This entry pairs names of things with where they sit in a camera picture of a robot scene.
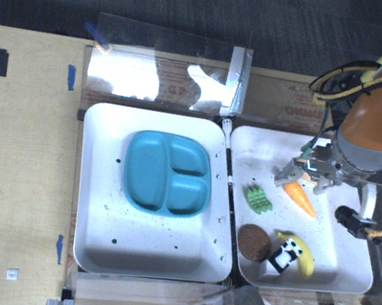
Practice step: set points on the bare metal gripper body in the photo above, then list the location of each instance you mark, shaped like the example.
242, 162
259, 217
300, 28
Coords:
323, 163

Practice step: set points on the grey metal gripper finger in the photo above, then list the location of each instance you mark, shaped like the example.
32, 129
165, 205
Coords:
285, 173
322, 186

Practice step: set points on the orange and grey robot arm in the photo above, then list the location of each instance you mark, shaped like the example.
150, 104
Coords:
371, 121

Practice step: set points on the orange carrot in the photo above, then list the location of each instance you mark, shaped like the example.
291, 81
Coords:
299, 197

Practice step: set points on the green toy vegetable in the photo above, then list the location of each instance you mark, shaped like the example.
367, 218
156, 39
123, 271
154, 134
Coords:
257, 200

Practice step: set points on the yellow banana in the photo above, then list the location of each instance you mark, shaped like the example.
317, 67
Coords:
306, 258

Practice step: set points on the brown round biscuit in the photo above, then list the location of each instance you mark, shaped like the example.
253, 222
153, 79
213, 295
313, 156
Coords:
253, 242

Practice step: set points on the white plastic tray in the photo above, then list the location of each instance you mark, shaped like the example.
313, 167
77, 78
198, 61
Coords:
137, 232
323, 265

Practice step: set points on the black and white carton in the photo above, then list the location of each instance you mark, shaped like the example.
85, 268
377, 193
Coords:
284, 256

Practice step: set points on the blue divided plate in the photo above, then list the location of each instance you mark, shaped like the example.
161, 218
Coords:
168, 174

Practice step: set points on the black cylinder on white bracket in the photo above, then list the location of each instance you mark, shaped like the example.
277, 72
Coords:
355, 215

